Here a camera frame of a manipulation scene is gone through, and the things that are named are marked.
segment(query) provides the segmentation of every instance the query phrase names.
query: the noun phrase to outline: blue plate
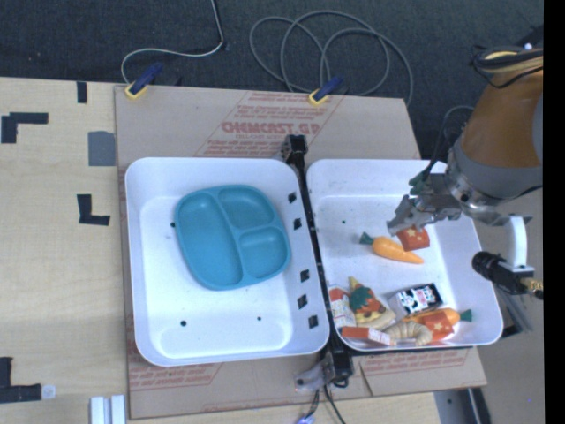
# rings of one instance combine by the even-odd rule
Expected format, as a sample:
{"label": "blue plate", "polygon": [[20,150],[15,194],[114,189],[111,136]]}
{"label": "blue plate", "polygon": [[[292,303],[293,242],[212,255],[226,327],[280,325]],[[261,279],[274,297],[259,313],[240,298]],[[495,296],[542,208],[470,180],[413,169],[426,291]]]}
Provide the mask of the blue plate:
{"label": "blue plate", "polygon": [[175,229],[194,277],[209,289],[230,290],[278,275],[290,261],[283,222],[267,196],[248,185],[187,194]]}

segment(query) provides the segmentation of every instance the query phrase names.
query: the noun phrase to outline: cardboard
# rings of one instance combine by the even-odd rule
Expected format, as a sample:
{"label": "cardboard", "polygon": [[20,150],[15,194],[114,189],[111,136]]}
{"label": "cardboard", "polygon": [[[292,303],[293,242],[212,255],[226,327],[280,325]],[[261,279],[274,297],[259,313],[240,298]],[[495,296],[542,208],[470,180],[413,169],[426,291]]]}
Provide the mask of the cardboard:
{"label": "cardboard", "polygon": [[[124,87],[114,92],[130,417],[309,403],[313,393],[295,390],[294,377],[314,366],[317,354],[190,367],[152,366],[139,355],[128,294],[124,174],[133,161],[149,156],[277,157],[290,133],[307,139],[306,166],[322,158],[418,159],[403,101],[330,96],[313,107],[306,95],[292,93],[149,87],[132,101]],[[356,357],[354,366],[348,387],[333,391],[336,399],[486,383],[475,348]]]}

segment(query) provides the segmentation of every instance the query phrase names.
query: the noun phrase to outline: toy sink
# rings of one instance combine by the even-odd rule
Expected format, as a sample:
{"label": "toy sink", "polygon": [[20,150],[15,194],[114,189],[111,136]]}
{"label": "toy sink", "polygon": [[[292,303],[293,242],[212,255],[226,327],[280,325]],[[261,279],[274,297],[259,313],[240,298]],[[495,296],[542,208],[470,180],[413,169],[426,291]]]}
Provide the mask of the toy sink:
{"label": "toy sink", "polygon": [[422,347],[344,339],[355,351],[495,342],[501,312],[492,284],[471,267],[480,251],[471,219],[426,226],[432,244],[418,251],[425,260],[420,265],[380,258],[359,243],[363,232],[388,234],[386,221],[408,179],[426,166],[352,159],[308,168],[320,276],[298,176],[289,165],[203,157],[132,163],[125,192],[140,353],[167,367],[318,352],[335,330],[325,292],[347,288],[349,276],[383,303],[414,284],[434,283],[446,306],[470,308],[473,315],[451,337]]}

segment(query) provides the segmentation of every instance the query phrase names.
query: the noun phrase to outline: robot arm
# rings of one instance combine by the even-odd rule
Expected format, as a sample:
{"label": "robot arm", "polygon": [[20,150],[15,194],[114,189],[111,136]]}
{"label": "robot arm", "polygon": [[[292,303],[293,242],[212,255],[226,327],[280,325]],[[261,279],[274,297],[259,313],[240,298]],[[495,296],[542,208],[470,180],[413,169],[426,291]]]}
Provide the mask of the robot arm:
{"label": "robot arm", "polygon": [[473,58],[480,73],[493,77],[462,134],[448,153],[447,167],[432,173],[430,165],[411,179],[395,217],[387,222],[391,235],[415,226],[465,214],[490,226],[505,226],[506,258],[481,252],[473,268],[508,293],[541,298],[525,263],[527,216],[503,215],[498,206],[540,188],[543,132],[543,50],[490,49]]}

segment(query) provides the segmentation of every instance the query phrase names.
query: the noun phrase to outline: toy croissant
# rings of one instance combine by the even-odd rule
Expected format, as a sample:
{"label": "toy croissant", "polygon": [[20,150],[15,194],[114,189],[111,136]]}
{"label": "toy croissant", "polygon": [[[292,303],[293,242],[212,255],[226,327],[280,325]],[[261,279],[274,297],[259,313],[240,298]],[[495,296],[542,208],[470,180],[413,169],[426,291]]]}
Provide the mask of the toy croissant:
{"label": "toy croissant", "polygon": [[375,297],[369,287],[363,286],[353,276],[350,276],[350,307],[359,327],[383,329],[396,317],[392,310]]}

